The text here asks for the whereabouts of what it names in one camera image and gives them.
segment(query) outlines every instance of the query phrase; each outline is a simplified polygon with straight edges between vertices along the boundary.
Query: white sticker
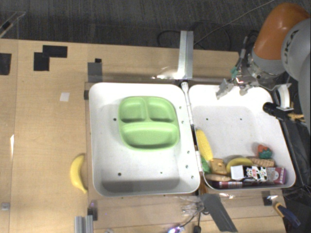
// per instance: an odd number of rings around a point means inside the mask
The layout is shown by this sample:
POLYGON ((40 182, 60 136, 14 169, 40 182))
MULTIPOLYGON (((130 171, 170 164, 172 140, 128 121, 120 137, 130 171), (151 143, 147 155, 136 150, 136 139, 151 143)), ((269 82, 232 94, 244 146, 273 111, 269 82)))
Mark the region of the white sticker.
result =
POLYGON ((60 101, 61 102, 68 102, 69 101, 69 92, 62 92, 62 94, 60 95, 60 101))

